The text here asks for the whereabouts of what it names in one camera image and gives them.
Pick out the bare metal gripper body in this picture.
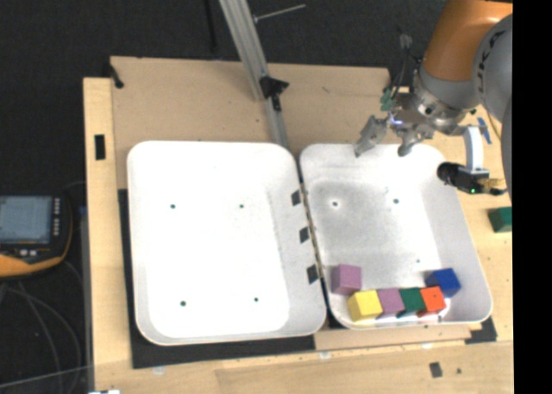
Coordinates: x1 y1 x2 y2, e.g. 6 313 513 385
387 89 469 140

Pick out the white plastic tray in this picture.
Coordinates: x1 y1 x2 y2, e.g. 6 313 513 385
126 140 328 347
298 141 494 331

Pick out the green cube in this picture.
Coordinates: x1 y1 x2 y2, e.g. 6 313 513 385
487 206 514 235
398 287 427 314

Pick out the blue cube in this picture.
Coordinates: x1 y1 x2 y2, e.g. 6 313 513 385
424 267 462 298

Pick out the purple cube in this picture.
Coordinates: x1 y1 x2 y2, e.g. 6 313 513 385
377 287 407 316
330 264 363 297

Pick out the orange cube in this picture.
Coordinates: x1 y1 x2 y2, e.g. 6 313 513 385
419 285 448 316

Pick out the yellow cube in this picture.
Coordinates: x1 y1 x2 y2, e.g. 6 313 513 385
346 290 384 323

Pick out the brown cardboard board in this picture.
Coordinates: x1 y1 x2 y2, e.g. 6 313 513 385
109 55 484 353

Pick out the black cylinder on white bracket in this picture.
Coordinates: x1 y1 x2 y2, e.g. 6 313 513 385
436 124 491 195

